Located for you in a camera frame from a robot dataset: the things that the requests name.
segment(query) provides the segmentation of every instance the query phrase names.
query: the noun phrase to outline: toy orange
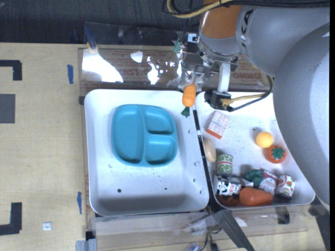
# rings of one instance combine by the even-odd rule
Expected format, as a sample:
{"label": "toy orange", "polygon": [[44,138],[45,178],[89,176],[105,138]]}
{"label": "toy orange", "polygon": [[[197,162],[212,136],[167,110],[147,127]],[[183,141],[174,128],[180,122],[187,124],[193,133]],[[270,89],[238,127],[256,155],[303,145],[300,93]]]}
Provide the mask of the toy orange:
{"label": "toy orange", "polygon": [[266,150],[266,159],[279,164],[286,158],[286,151],[279,145],[272,145]]}

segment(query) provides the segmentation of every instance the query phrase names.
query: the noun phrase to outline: blue tape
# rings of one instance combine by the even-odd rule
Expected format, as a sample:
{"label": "blue tape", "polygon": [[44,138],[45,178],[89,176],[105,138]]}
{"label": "blue tape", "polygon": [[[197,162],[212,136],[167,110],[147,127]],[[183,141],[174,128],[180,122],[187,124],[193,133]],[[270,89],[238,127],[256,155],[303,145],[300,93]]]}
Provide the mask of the blue tape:
{"label": "blue tape", "polygon": [[73,84],[73,66],[68,64],[68,78],[69,83]]}
{"label": "blue tape", "polygon": [[79,207],[79,214],[81,215],[82,214],[82,193],[80,191],[78,191],[77,203]]}

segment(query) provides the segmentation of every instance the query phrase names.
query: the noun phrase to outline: soda can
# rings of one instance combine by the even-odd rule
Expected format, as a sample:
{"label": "soda can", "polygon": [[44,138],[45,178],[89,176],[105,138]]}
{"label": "soda can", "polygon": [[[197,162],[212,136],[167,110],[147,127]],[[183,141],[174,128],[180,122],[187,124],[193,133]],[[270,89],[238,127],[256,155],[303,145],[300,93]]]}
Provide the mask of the soda can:
{"label": "soda can", "polygon": [[296,182],[297,180],[294,177],[281,175],[278,178],[276,195],[287,199],[292,198]]}
{"label": "soda can", "polygon": [[220,154],[217,158],[216,170],[218,175],[231,175],[232,156],[230,154]]}

